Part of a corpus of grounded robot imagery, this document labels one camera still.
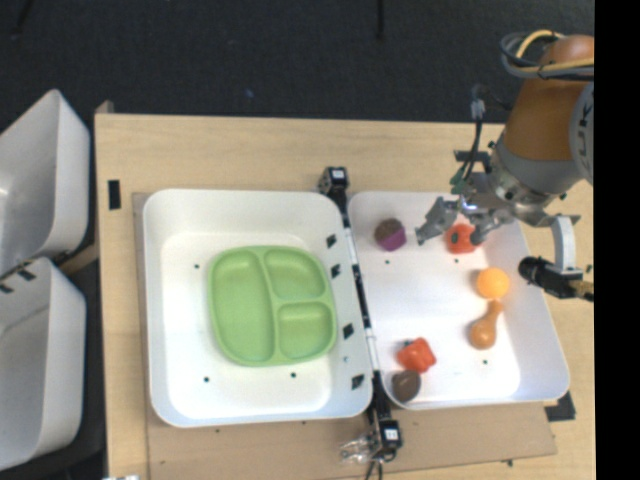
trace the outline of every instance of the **wooden tabletop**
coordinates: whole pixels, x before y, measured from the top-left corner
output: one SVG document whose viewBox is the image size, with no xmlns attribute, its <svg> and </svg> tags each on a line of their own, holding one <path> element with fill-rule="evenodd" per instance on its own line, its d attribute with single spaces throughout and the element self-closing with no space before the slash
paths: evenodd
<svg viewBox="0 0 640 480">
<path fill-rule="evenodd" d="M 499 125 L 485 125 L 483 143 Z M 343 166 L 349 190 L 448 192 L 471 124 L 318 119 L 95 117 L 108 473 L 140 478 L 362 478 L 338 446 L 364 417 L 176 429 L 148 406 L 133 199 L 162 188 L 312 190 Z M 581 215 L 577 263 L 593 263 L 593 189 L 578 183 L 549 213 Z M 549 229 L 524 228 L 533 255 L 553 259 Z M 571 375 L 575 420 L 549 424 L 542 403 L 396 411 L 405 434 L 385 465 L 396 480 L 595 478 L 593 304 L 547 297 Z"/>
</svg>

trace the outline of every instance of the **green divided plate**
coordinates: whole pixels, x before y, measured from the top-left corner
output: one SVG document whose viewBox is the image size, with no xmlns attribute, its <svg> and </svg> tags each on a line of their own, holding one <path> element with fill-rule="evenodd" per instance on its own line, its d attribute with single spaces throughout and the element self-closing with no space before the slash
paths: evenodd
<svg viewBox="0 0 640 480">
<path fill-rule="evenodd" d="M 222 351 L 247 366 L 292 364 L 326 353 L 336 312 L 322 264 L 294 247 L 251 246 L 216 256 L 208 302 Z"/>
</svg>

